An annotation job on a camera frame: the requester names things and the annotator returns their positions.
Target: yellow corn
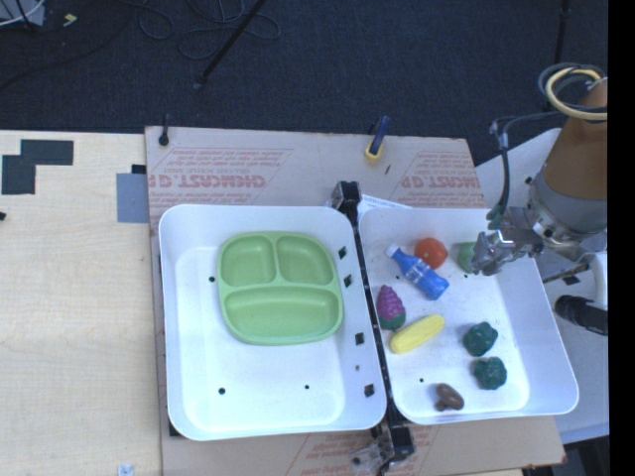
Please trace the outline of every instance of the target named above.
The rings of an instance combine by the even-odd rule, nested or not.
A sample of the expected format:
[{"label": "yellow corn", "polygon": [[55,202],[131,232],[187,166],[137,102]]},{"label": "yellow corn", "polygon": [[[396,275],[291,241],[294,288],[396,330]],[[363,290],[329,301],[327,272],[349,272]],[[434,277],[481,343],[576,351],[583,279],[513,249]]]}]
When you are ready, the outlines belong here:
[{"label": "yellow corn", "polygon": [[437,313],[427,315],[395,333],[390,339],[390,348],[396,353],[411,351],[434,337],[444,325],[444,319]]}]

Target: toy bottle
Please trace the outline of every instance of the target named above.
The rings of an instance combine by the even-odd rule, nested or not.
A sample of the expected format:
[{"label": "toy bottle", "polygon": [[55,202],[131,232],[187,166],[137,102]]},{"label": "toy bottle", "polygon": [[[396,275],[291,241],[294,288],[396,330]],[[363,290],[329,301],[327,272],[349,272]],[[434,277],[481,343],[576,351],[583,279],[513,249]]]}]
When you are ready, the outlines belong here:
[{"label": "toy bottle", "polygon": [[417,256],[406,254],[399,245],[391,244],[386,249],[386,255],[397,261],[406,278],[429,299],[438,299],[449,286],[446,279],[437,275],[437,272]]}]

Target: dark background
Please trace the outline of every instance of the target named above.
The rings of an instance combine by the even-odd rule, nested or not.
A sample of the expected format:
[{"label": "dark background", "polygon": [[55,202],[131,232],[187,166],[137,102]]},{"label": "dark background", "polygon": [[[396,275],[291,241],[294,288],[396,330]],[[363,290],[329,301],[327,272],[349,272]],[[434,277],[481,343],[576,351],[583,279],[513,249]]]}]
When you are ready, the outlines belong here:
[{"label": "dark background", "polygon": [[[169,113],[359,134],[388,115],[392,135],[466,139],[478,166],[493,119],[546,110],[543,69],[608,73],[608,0],[267,0],[194,89],[256,1],[47,0],[42,25],[0,26],[0,128],[142,133]],[[563,122],[519,125],[510,147]]]}]

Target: green divided plate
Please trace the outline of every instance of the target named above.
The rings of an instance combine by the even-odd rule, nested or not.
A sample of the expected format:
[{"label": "green divided plate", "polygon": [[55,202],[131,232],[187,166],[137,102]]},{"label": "green divided plate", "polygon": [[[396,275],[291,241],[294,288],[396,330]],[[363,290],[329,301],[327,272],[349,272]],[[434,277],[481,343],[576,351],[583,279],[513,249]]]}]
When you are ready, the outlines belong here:
[{"label": "green divided plate", "polygon": [[313,342],[341,325],[337,269],[312,236],[276,231],[236,235],[220,248],[217,272],[222,316],[243,342]]}]

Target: white tray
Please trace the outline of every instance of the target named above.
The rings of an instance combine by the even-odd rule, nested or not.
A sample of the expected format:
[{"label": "white tray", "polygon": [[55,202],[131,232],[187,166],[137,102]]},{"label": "white tray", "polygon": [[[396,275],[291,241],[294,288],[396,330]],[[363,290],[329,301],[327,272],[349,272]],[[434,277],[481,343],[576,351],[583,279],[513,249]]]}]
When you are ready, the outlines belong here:
[{"label": "white tray", "polygon": [[[406,324],[432,313],[445,320],[442,332],[403,354],[390,350],[392,331],[382,330],[395,405],[415,423],[560,415],[577,404],[577,383],[535,261],[521,258],[491,277],[468,274],[456,262],[458,244],[475,241],[487,229],[486,213],[464,208],[375,208],[360,219],[373,298],[382,285],[388,285],[403,301]],[[449,287],[437,300],[426,299],[385,254],[393,242],[413,254],[416,242],[427,236],[441,240],[449,250],[437,269]],[[499,333],[482,356],[498,356],[507,368],[507,382],[497,390],[479,388],[471,373],[478,358],[461,342],[465,331],[481,321],[488,321]],[[462,410],[435,409],[438,383],[461,393]]]},{"label": "white tray", "polygon": [[[343,321],[333,335],[264,346],[231,334],[210,278],[223,242],[250,231],[306,233],[330,252],[343,301]],[[386,392],[354,234],[344,215],[317,206],[182,204],[161,218],[159,239],[168,412],[182,435],[213,440],[354,430],[381,420]]]}]

